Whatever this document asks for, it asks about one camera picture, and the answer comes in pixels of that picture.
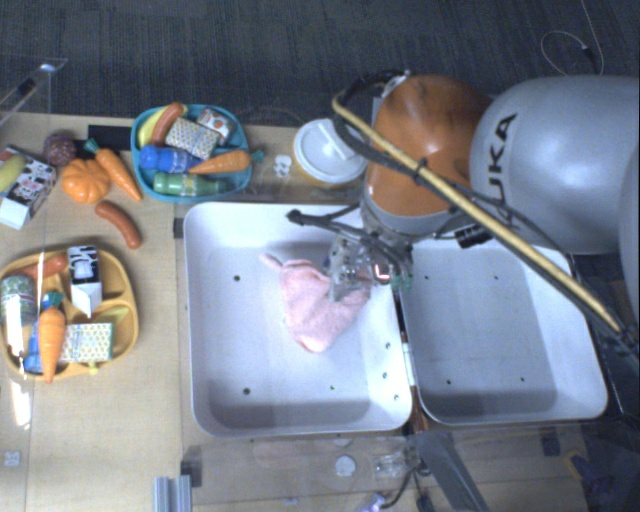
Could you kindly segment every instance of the white lid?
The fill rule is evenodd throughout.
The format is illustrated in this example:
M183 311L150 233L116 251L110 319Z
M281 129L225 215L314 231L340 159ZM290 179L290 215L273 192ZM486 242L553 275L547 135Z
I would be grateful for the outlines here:
M355 153L336 133L331 119L305 124L293 141L302 168L325 183L347 183L364 172L367 160Z

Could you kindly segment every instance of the cow print carton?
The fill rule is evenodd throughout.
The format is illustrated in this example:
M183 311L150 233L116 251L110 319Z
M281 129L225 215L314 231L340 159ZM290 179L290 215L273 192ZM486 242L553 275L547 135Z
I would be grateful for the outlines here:
M17 153L26 158L27 165L13 185L0 194L2 198L0 222L14 229L22 229L51 192L56 184L57 174L54 167L34 160L31 156L12 147L0 153L0 165Z
M102 281L98 250L93 245L73 246L67 249L71 302L91 318L91 313L102 302Z

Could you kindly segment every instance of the toy bottle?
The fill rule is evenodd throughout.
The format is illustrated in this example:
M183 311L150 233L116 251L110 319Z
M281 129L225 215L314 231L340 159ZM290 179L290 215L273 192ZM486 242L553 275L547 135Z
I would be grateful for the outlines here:
M153 177L153 190L171 196L196 197L222 194L226 192L227 184L223 180L212 181L195 174L158 172Z
M147 145L140 150L140 168L143 170L180 173L200 162L202 160L182 149Z

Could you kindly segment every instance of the toy food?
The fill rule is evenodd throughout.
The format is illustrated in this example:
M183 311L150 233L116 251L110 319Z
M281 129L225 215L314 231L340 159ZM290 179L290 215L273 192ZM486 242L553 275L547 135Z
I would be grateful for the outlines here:
M55 276L57 273L62 272L65 268L67 268L68 264L69 260L67 259L66 254L54 254L53 256L42 262L42 279L47 279L48 277ZM14 270L12 274L29 276L34 281L37 281L39 267L40 262L38 261L36 263L33 263L32 265L27 265L26 267Z
M190 174L220 174L244 171L251 164L251 155L244 149L236 149L209 158L189 169Z
M25 165L27 165L27 159L16 153L0 167L0 192L4 192L13 185Z
M68 135L54 134L45 139L43 153L50 164L64 167L76 157L76 146Z
M95 154L96 161L107 171L111 181L136 201L142 201L138 185L118 155L109 148L101 148L94 139L89 139L84 148Z
M109 201L100 201L95 208L96 214L103 219L108 220L113 224L124 238L127 247L130 249L137 249L142 244L142 238L136 228L135 224L131 221L129 216L118 208L115 204Z
M95 160L75 158L62 171L62 191L76 203L94 204L109 192L111 179Z
M162 115L158 118L153 132L151 133L151 144L154 146L163 146L167 133L171 125L184 114L184 105L174 101L162 112Z
M67 319L58 308L51 307L40 313L40 318L38 319L38 346L42 363L42 375L47 384L53 382L66 327Z

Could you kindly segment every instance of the wire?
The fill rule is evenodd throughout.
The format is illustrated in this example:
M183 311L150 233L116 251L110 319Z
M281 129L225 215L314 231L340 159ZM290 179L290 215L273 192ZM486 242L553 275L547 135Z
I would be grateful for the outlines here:
M410 176L416 183L427 187L454 207L467 213L476 222L485 227L487 231L507 249L511 250L538 274L549 281L581 311L596 319L600 326L613 332L616 337L623 335L624 329L622 326L610 314L604 304L586 287L566 274L555 263L513 233L513 231L482 207L452 187L447 180L431 170L427 166L426 161L417 162L346 108L346 104L351 99L351 96L371 84L376 84L380 81L381 77L385 76L388 77L388 72L386 75L385 72L383 72L370 77L360 77L349 88L338 93L333 98L332 107L336 113L334 116L334 126L338 135L347 145L354 149L354 151L362 151L362 154L366 158L374 161L383 161L385 162L383 165L386 167ZM355 130L366 136L371 142L382 148L383 152L374 149L371 145L365 144L357 137L352 136L347 129L347 122Z
M542 38L540 39L540 51L542 52L542 55L544 56L545 60L551 65L551 67L553 67L553 69L555 69L561 75L567 76L567 73L565 71L563 71L559 66L557 66L551 60L551 57L549 57L549 55L547 54L547 52L546 52L546 50L544 48L544 43L545 43L545 40L547 39L547 37L552 36L552 35L560 35L560 36L569 37L569 38L573 39L574 41L576 41L580 45L580 49L582 50L584 55L589 59L589 61L593 65L594 73L596 75L598 75L598 76L602 76L604 74L604 53L602 52L602 48L600 47L600 41L598 40L598 36L596 35L595 29L593 28L593 22L591 21L591 15L589 14L589 11L587 10L587 6L585 5L584 0L580 0L580 4L582 5L582 10L584 11L584 14L585 14L585 16L587 18L587 23L589 24L589 29L591 30L591 35L593 36L593 40L595 41L596 48L598 49L598 54L599 54L599 57L600 57L600 70L598 70L598 66L597 66L597 64L595 62L595 58L593 56L593 52L591 51L591 48L589 48L589 46L582 39L580 39L578 36L576 36L575 34L572 34L571 32L567 32L566 30L551 30L551 31L547 32L546 34L544 34L542 36Z

